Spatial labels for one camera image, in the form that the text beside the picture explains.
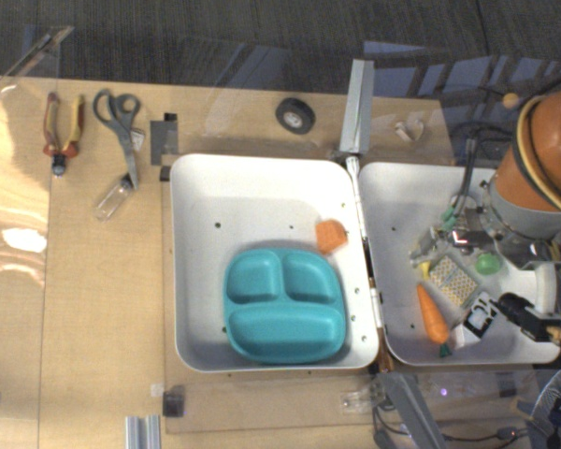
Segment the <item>teal plastic tray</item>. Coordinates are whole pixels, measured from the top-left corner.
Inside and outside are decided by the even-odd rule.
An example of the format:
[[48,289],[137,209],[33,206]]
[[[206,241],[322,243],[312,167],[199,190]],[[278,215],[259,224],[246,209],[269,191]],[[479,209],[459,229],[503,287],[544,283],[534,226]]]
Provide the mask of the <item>teal plastic tray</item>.
[[337,274],[320,255],[281,248],[237,255],[224,277],[224,322],[233,348],[265,364],[306,364],[345,341]]

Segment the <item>wooden table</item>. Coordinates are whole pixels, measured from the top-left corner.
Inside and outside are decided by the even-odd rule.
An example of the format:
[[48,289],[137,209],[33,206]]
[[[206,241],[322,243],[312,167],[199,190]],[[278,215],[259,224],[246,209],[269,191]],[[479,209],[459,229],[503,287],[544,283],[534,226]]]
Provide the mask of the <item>wooden table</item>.
[[[126,169],[114,134],[91,111],[102,88],[137,95],[142,109],[135,126],[147,136],[137,156],[140,189],[106,223],[94,218],[94,206]],[[41,152],[51,90],[62,100],[63,138],[73,99],[83,94],[87,100],[80,153],[61,179],[50,175],[50,159]],[[274,109],[286,96],[299,96],[316,111],[307,142],[276,123]],[[0,240],[0,448],[121,448],[125,416],[161,413],[169,272],[166,265],[163,272],[163,184],[160,168],[150,165],[150,121],[177,113],[181,152],[325,158],[338,141],[345,101],[327,94],[28,79],[0,104],[0,235],[27,228],[48,243],[46,251],[29,253]],[[375,99],[373,111],[375,157],[451,161],[436,102]],[[428,121],[415,145],[393,134],[394,123],[408,118]],[[263,147],[263,138],[278,143]],[[371,425],[363,424],[180,435],[164,427],[164,448],[375,447]]]

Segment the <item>toy carrot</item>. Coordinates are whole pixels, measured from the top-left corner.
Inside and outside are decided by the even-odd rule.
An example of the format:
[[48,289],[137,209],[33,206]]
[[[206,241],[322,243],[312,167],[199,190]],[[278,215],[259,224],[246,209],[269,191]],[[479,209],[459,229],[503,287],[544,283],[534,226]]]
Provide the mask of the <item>toy carrot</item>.
[[420,300],[420,310],[424,319],[426,335],[432,342],[440,344],[440,357],[450,355],[451,351],[449,351],[447,346],[449,327],[445,318],[442,317],[437,304],[421,284],[418,284],[418,299]]
[[329,254],[347,242],[345,228],[337,220],[324,220],[316,225],[316,242],[322,254]]

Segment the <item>orange sponge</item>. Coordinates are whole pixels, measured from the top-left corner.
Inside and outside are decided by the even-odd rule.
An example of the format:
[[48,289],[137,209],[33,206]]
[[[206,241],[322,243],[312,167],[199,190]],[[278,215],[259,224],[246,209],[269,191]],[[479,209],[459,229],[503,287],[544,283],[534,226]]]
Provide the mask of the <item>orange sponge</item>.
[[316,241],[322,254],[329,254],[347,242],[347,233],[337,220],[324,220],[316,225]]

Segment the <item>red-handled pliers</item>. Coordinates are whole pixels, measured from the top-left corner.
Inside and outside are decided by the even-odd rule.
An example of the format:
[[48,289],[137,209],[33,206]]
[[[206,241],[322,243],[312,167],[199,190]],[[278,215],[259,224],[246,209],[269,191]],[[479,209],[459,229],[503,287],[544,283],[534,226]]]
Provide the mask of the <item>red-handled pliers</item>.
[[73,103],[73,127],[68,136],[68,140],[62,149],[58,144],[56,135],[56,113],[58,110],[58,96],[52,92],[48,95],[46,114],[44,115],[44,138],[46,146],[44,153],[52,158],[52,173],[56,176],[63,176],[66,167],[66,158],[74,158],[79,154],[79,140],[83,129],[83,107],[85,101],[79,95]]

